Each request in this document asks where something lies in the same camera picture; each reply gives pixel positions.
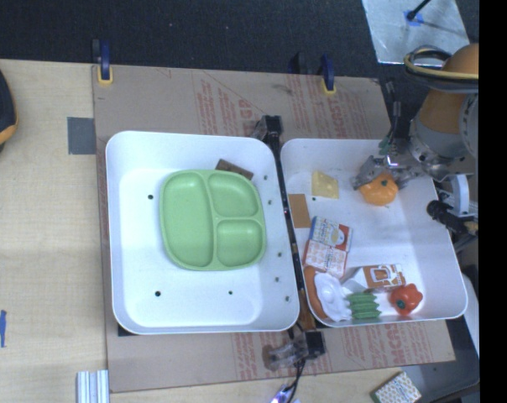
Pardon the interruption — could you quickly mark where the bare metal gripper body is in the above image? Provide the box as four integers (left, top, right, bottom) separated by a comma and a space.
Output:
382, 139, 452, 181

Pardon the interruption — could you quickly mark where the orange bell pepper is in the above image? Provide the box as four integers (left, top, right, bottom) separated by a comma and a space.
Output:
358, 172, 400, 207

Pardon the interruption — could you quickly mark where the yellow cheese slice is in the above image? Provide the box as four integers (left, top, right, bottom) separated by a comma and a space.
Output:
311, 170, 340, 201

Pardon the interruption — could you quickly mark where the white plastic tray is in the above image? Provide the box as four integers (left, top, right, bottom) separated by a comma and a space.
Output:
105, 130, 301, 336
280, 138, 469, 329

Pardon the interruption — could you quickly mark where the white blue orange carton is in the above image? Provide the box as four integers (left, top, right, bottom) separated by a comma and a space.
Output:
307, 215, 354, 253

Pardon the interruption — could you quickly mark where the orange flat square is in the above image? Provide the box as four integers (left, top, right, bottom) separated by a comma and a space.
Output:
287, 193, 313, 229

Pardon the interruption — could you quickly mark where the thin black rod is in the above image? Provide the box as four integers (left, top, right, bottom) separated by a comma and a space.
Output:
268, 131, 310, 332

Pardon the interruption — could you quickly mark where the orange and white packet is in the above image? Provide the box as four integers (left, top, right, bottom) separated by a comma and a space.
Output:
302, 239, 349, 280

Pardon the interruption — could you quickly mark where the white and orange carton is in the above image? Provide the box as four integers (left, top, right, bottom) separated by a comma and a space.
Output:
341, 263, 407, 296

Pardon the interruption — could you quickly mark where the red bell pepper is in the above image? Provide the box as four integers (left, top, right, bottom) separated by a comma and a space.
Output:
389, 283, 425, 317

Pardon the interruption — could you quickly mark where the white fried egg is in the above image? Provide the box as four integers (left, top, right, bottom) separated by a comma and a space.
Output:
313, 271, 353, 323

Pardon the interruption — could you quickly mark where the orange bread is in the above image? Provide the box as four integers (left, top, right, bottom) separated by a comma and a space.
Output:
302, 265, 330, 321

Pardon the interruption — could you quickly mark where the green pea pod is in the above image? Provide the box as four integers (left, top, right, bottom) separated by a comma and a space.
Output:
346, 291, 383, 321

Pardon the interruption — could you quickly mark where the brown biscuit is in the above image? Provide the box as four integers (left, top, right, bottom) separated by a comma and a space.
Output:
214, 158, 254, 181

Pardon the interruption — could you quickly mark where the green divided plate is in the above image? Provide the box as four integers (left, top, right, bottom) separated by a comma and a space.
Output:
158, 169, 268, 272

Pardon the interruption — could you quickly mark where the brown cardboard board red print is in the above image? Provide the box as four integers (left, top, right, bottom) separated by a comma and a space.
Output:
91, 64, 457, 394

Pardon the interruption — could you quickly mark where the yellow patterned carton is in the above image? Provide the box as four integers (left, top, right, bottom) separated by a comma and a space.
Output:
369, 370, 423, 403

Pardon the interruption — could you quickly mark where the black cylinder on white bracket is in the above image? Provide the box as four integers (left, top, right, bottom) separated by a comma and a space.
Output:
426, 173, 479, 237

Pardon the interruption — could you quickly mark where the black block with thin wires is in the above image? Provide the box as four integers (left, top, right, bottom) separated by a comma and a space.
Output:
264, 329, 327, 371
253, 114, 285, 140

